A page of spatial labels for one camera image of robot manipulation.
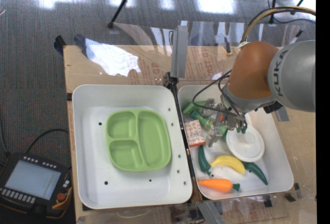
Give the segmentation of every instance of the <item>red and white box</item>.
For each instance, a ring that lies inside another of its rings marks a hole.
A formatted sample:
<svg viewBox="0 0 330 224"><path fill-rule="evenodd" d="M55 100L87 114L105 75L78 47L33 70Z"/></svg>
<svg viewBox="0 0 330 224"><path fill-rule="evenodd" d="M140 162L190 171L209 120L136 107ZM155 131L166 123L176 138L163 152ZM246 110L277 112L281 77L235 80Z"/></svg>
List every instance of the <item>red and white box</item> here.
<svg viewBox="0 0 330 224"><path fill-rule="evenodd" d="M184 123L189 147L205 144L205 137L199 120Z"/></svg>

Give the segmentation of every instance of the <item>toy carrot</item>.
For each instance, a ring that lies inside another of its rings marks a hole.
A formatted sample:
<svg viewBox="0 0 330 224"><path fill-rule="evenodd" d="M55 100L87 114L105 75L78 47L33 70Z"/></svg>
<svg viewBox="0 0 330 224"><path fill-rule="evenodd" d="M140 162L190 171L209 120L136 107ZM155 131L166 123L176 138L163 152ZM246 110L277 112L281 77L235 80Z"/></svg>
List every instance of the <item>toy carrot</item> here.
<svg viewBox="0 0 330 224"><path fill-rule="evenodd" d="M240 184L233 184L228 179L205 179L205 180L199 180L198 184L219 191L229 191L232 188L238 191L241 186Z"/></svg>

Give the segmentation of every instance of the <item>dark green toy vegetable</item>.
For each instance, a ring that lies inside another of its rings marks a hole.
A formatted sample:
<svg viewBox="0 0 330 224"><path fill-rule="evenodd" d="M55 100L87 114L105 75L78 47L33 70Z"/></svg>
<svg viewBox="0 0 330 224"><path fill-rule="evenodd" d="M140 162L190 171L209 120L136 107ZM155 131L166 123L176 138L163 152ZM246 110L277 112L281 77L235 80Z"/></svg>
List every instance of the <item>dark green toy vegetable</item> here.
<svg viewBox="0 0 330 224"><path fill-rule="evenodd" d="M210 175L211 172L209 172L209 169L211 168L211 166L205 158L204 145L201 145L198 150L198 162L199 162L202 172L205 172L208 175Z"/></svg>
<svg viewBox="0 0 330 224"><path fill-rule="evenodd" d="M268 185L266 176L259 166L257 166L255 163L247 163L247 162L242 162L242 163L244 164L246 170L255 173L264 182L265 185Z"/></svg>

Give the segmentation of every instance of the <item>green bottle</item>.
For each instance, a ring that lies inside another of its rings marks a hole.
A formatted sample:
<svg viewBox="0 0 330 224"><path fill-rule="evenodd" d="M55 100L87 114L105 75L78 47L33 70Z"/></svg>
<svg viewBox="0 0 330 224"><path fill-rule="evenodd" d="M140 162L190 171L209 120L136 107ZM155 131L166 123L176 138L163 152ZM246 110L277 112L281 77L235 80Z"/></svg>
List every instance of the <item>green bottle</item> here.
<svg viewBox="0 0 330 224"><path fill-rule="evenodd" d="M198 119L200 121L201 126L204 127L207 130L211 129L212 126L214 126L215 120L213 118L211 118L211 117L204 118L200 114L198 114L197 111L193 111L190 114L190 117L193 118L193 119Z"/></svg>

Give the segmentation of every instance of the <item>green plate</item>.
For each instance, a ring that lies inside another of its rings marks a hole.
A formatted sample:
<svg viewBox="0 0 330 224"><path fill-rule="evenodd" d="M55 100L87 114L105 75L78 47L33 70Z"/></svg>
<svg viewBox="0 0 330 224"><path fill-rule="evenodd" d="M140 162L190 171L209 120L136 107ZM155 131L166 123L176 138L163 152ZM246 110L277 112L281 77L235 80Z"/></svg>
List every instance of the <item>green plate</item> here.
<svg viewBox="0 0 330 224"><path fill-rule="evenodd" d="M166 166L171 144L162 116L148 109L112 113L106 123L110 160L124 171L148 171Z"/></svg>

